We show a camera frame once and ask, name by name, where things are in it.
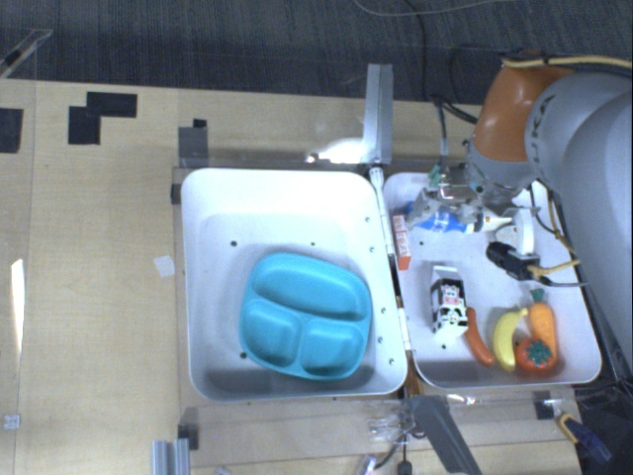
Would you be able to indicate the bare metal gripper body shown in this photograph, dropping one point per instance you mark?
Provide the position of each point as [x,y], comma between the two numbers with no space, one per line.
[457,188]

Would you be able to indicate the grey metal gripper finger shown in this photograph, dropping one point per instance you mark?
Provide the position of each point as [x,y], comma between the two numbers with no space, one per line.
[424,208]
[470,218]

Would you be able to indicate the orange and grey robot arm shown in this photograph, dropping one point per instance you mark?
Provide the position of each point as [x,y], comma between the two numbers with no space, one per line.
[583,166]

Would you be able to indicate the blue and white bottle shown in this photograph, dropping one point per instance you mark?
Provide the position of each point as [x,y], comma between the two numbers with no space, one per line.
[442,223]

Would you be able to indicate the orange and white carton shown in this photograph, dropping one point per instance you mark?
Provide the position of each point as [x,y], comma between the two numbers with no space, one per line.
[402,243]

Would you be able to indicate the white plastic tray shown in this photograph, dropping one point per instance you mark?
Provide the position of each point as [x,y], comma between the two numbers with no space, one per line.
[494,285]
[297,206]

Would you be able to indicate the cow print milk carton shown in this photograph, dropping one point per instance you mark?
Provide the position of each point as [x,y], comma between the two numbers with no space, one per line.
[449,305]

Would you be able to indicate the brown sausage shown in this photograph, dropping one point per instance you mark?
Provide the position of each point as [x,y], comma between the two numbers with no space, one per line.
[477,342]

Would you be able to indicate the yellow banana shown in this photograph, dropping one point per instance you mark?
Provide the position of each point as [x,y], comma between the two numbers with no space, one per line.
[505,339]

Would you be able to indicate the orange carrot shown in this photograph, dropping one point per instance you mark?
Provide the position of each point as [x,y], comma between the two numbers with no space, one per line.
[543,322]

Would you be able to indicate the red tomato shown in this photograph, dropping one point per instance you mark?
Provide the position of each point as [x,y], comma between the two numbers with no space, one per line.
[535,356]

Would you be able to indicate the blue divided plate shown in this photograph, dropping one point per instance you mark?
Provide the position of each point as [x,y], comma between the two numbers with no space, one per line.
[306,314]

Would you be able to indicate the black cylinder on white bracket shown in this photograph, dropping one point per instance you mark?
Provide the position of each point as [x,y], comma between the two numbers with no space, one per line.
[512,257]

